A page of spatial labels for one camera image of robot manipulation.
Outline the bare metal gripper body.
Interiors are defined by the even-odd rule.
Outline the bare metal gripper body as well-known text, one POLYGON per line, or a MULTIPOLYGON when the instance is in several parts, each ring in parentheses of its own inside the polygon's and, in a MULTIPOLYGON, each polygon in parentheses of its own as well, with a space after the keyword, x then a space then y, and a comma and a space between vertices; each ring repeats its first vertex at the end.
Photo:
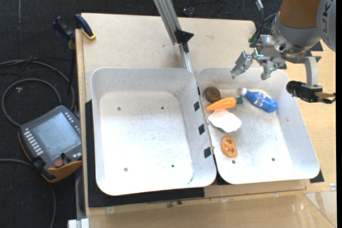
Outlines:
POLYGON ((273 28, 269 35, 262 35, 258 29, 253 47, 255 60, 301 64, 307 51, 307 29, 273 28))

